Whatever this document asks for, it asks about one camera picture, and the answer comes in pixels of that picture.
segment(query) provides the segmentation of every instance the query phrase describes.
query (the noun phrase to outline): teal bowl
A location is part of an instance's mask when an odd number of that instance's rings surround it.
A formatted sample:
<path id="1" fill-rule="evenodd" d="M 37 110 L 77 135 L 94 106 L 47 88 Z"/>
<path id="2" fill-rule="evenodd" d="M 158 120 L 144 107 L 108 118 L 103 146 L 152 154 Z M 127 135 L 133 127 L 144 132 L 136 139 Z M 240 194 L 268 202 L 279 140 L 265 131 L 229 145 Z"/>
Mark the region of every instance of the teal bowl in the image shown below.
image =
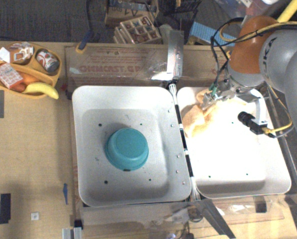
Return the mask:
<path id="1" fill-rule="evenodd" d="M 109 137 L 105 155 L 109 162 L 120 170 L 136 170 L 147 161 L 147 140 L 138 130 L 122 128 Z"/>

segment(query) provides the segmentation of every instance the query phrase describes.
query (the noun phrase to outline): yellow banana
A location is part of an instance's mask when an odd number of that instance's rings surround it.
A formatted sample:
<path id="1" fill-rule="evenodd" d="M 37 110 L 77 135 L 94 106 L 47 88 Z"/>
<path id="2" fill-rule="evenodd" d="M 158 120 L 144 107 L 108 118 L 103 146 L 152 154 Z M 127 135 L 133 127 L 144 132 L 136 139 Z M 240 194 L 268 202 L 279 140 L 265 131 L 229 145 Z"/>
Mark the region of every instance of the yellow banana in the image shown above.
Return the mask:
<path id="1" fill-rule="evenodd" d="M 44 93 L 48 95 L 49 97 L 52 97 L 54 99 L 59 98 L 59 93 L 55 88 L 53 88 L 51 85 L 46 84 L 44 82 L 34 82 L 29 84 L 26 89 L 22 92 L 24 94 L 27 93 Z"/>

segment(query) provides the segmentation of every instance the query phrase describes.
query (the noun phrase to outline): soda can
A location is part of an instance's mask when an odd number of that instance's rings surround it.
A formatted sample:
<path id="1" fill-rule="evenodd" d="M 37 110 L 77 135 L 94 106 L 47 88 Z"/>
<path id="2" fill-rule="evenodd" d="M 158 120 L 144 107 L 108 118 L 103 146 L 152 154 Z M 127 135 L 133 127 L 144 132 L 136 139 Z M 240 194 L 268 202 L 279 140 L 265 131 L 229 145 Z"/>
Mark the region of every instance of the soda can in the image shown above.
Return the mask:
<path id="1" fill-rule="evenodd" d="M 49 73 L 57 70 L 60 65 L 59 60 L 57 60 L 56 57 L 46 49 L 39 51 L 36 59 Z"/>

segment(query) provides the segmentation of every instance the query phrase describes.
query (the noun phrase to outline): table surface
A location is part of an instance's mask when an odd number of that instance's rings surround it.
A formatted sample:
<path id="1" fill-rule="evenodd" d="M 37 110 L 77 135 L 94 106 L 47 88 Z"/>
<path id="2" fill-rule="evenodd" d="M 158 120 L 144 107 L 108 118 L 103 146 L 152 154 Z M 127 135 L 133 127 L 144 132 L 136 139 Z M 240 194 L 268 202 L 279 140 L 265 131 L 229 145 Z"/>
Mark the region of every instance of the table surface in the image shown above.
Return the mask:
<path id="1" fill-rule="evenodd" d="M 0 48 L 7 43 L 0 41 Z M 63 61 L 65 48 L 72 46 L 71 43 L 37 44 L 55 51 Z M 4 118 L 0 119 L 0 194 L 11 193 L 11 220 L 0 225 L 0 239 L 60 239 L 62 229 L 73 224 L 76 211 L 70 128 L 72 103 L 60 90 L 66 80 L 64 66 L 56 86 L 58 100 L 48 97 L 32 100 L 4 93 Z M 64 183 L 69 190 L 67 205 L 62 192 Z M 279 206 L 281 219 L 235 224 L 230 228 L 237 238 L 297 239 L 289 207 L 285 202 Z M 33 212 L 39 212 L 38 221 L 31 221 Z M 226 238 L 214 236 L 212 228 L 192 228 L 191 232 L 195 238 Z M 85 229 L 83 238 L 99 237 Z M 128 234 L 124 238 L 138 237 Z"/>

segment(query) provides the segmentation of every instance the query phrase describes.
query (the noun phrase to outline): yellow tube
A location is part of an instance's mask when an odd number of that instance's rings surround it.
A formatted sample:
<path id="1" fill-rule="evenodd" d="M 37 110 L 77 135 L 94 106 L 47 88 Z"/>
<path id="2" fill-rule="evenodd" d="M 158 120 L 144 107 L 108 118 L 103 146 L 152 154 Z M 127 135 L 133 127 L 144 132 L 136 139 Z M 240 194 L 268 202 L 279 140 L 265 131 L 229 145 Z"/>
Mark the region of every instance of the yellow tube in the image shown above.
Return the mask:
<path id="1" fill-rule="evenodd" d="M 297 0 L 292 0 L 282 14 L 278 17 L 278 22 L 286 22 L 297 11 Z"/>

